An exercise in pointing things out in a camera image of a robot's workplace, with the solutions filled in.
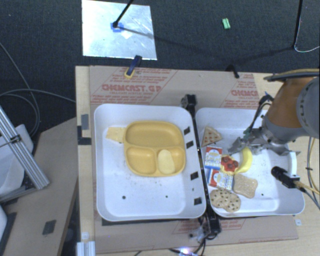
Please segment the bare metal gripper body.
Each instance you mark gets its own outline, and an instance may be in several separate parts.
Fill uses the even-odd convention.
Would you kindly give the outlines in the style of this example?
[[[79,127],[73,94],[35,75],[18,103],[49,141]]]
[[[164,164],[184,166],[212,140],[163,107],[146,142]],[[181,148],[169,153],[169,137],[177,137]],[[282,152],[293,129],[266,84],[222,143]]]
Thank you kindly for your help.
[[[251,146],[261,146],[262,150],[271,150],[276,154],[289,154],[290,150],[287,141],[276,138],[268,129],[264,127],[253,128],[243,132],[245,144]]]

